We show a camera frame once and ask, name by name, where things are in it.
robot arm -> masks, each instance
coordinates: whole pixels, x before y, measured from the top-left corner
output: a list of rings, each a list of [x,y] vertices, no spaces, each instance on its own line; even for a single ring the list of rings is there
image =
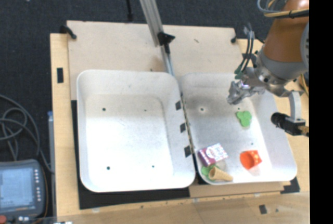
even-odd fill
[[[245,28],[247,53],[235,71],[235,79],[239,81],[231,83],[227,101],[238,104],[245,97],[266,90],[278,97],[288,97],[291,116],[275,115],[272,122],[290,134],[304,134],[299,127],[305,122],[300,119],[300,103],[296,103],[303,92],[289,91],[285,85],[309,70],[309,0],[267,0],[265,8],[261,7],[261,1],[258,0],[259,10],[274,18],[273,24],[262,49],[252,60],[253,67],[247,64],[252,56],[254,32]],[[274,9],[278,4],[283,5],[281,10]]]

wooden table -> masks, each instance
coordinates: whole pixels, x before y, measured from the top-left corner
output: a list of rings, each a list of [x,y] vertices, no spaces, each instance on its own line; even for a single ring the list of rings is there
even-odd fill
[[[80,31],[80,29],[87,25],[91,25],[92,30],[97,29],[97,31],[101,31],[103,35],[105,35],[103,29],[109,25],[110,32],[108,32],[108,35],[111,37],[117,34],[119,35],[117,28],[123,30],[125,25],[125,28],[129,29],[134,37],[142,37],[144,44],[151,44],[148,28],[144,24],[89,22],[85,23],[84,26],[82,26],[82,24],[82,22],[68,22],[68,26],[73,29],[74,33],[78,34],[78,37],[85,33],[84,31]],[[221,63],[221,59],[223,59],[224,56],[224,54],[220,53],[218,50],[219,38],[216,37],[220,37],[220,40],[229,41],[229,38],[224,38],[224,33],[229,37],[234,33],[233,29],[178,27],[173,25],[165,25],[164,29],[166,33],[176,33],[174,34],[176,39],[171,43],[175,74],[177,74],[177,72],[185,73],[186,70],[190,70],[186,67],[186,63],[183,62],[184,59],[187,59],[189,62],[202,59],[202,51],[205,51],[206,54],[209,52],[211,60],[208,59],[201,63],[201,66],[205,67],[196,64],[193,70],[215,72],[215,64],[217,64],[217,62]],[[99,45],[99,43],[100,45],[105,44],[105,36],[96,35],[94,31],[91,31],[91,35],[93,34],[94,36],[92,36],[93,38],[91,38],[91,40],[94,42],[94,45]],[[193,36],[191,42],[188,42],[186,39],[186,37],[189,36]],[[71,62],[69,58],[69,42],[71,40],[72,39],[66,34],[50,35],[56,159],[56,207],[59,220],[77,220],[80,221],[80,223],[90,223],[91,221],[98,223],[98,221],[100,221],[100,223],[105,223],[106,219],[112,218],[112,221],[118,220],[127,223],[134,219],[136,220],[134,221],[135,223],[156,223],[159,221],[165,223],[204,223],[207,221],[211,223],[213,220],[218,221],[221,215],[224,215],[228,217],[231,222],[246,222],[246,220],[251,218],[257,220],[262,219],[265,223],[270,223],[269,221],[277,219],[283,220],[284,218],[295,219],[295,221],[299,223],[304,223],[304,221],[307,220],[310,221],[309,139],[303,136],[293,137],[291,135],[287,135],[287,137],[298,167],[297,180],[301,189],[300,193],[281,195],[280,191],[284,189],[284,186],[289,185],[289,182],[245,184],[228,188],[224,186],[200,186],[194,182],[189,187],[190,198],[188,199],[146,203],[131,203],[131,201],[129,201],[128,204],[123,205],[80,210],[71,111],[71,100],[73,99],[73,94],[71,94],[71,77],[73,77],[73,73],[70,73],[70,64],[73,64],[73,62]],[[199,43],[205,45],[205,48],[196,48],[196,51],[191,51],[190,55],[186,52],[186,44],[192,47]],[[246,41],[239,39],[237,43],[238,45],[236,45],[236,47],[239,46],[240,50],[244,51]],[[260,48],[261,43],[256,41],[255,49]],[[163,71],[163,66],[160,61],[156,61],[155,58],[154,61],[154,70]],[[119,65],[116,64],[115,66],[122,68],[124,65],[120,62]],[[61,83],[58,82],[58,68],[63,69],[63,82]],[[287,88],[295,90],[301,89],[297,82],[288,84]],[[275,99],[279,112],[289,115],[290,106],[288,99]],[[301,97],[301,102],[302,117],[306,120],[306,123],[309,124],[309,98],[306,94]],[[262,211],[259,210],[259,205],[265,205],[264,207],[267,210],[267,214],[263,214]]]

white tray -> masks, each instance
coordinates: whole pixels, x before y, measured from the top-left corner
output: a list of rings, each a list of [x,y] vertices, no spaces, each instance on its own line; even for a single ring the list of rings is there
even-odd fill
[[[87,70],[77,79],[80,176],[93,192],[184,188],[195,178],[177,80]]]
[[[191,73],[182,77],[184,107],[200,176],[211,185],[248,182],[289,181],[296,176],[297,166],[285,132],[276,128],[271,116],[277,112],[271,93],[254,95],[238,105],[227,103],[232,73]],[[249,111],[252,121],[248,128],[241,126],[237,111]],[[220,166],[234,177],[231,182],[213,182],[201,173],[198,151],[220,143],[228,154]],[[247,170],[239,155],[258,150],[262,163]]]

small package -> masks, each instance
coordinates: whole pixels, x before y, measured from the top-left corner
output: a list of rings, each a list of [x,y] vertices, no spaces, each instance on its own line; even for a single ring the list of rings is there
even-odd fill
[[[216,162],[228,157],[228,154],[225,152],[220,143],[200,149],[198,154],[205,167],[215,164]]]

orange cylinder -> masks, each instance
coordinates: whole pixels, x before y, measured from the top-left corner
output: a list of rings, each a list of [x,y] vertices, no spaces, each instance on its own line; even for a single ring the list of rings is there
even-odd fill
[[[309,0],[288,0],[282,11],[309,9]],[[274,61],[302,62],[301,37],[309,17],[275,19],[263,52]]]

